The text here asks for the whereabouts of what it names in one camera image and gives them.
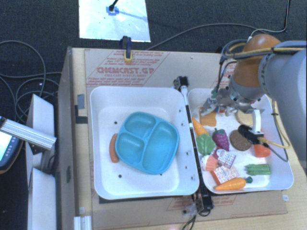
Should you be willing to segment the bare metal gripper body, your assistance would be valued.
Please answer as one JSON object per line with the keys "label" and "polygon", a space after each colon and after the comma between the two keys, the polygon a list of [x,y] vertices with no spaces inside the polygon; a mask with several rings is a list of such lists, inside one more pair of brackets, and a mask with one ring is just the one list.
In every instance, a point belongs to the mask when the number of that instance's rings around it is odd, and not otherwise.
{"label": "bare metal gripper body", "polygon": [[241,95],[232,88],[219,89],[216,96],[217,106],[225,113],[233,113],[241,109],[240,98]]}

